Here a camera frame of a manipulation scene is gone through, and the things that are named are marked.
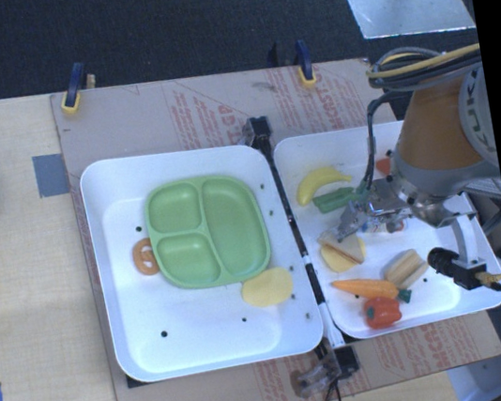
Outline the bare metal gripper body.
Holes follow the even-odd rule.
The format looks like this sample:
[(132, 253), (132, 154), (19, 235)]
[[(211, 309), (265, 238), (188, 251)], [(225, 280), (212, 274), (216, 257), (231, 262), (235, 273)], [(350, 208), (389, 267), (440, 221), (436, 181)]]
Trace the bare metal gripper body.
[(386, 223), (411, 217), (423, 220), (428, 211), (422, 198), (417, 185), (405, 177), (375, 179), (368, 190), (368, 215)]

